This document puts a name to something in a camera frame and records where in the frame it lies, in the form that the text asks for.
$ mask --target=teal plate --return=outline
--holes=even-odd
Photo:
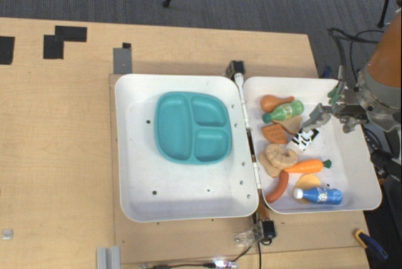
[[[169,161],[217,163],[231,150],[226,107],[215,97],[195,92],[168,92],[155,111],[155,140]]]

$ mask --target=blue bottle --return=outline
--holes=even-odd
[[[309,190],[295,189],[293,195],[296,199],[307,199],[319,204],[339,205],[342,202],[342,192],[337,189],[325,189],[323,187],[313,187]]]

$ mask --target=white bottle cap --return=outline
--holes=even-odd
[[[295,199],[302,199],[303,198],[303,190],[302,189],[295,189],[293,191],[293,196]]]

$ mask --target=wooden table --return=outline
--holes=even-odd
[[[88,39],[65,42],[64,60],[44,60],[43,35],[55,25],[86,26]],[[124,269],[241,252],[232,237],[248,218],[132,222],[135,241],[119,241],[112,49],[132,44],[134,73],[221,75],[243,60],[246,77],[316,77],[307,36],[9,18],[0,36],[16,37],[13,63],[0,65],[0,229],[14,230],[0,241],[0,268],[95,268],[96,248],[116,244]],[[263,247],[263,268],[368,268],[352,236],[367,232],[362,212],[270,214],[278,237]],[[239,264],[257,268],[256,250]]]

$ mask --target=green bottle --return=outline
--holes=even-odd
[[[284,121],[293,116],[300,115],[304,111],[301,101],[292,101],[290,104],[283,104],[274,109],[271,113],[263,114],[264,123],[271,121]]]

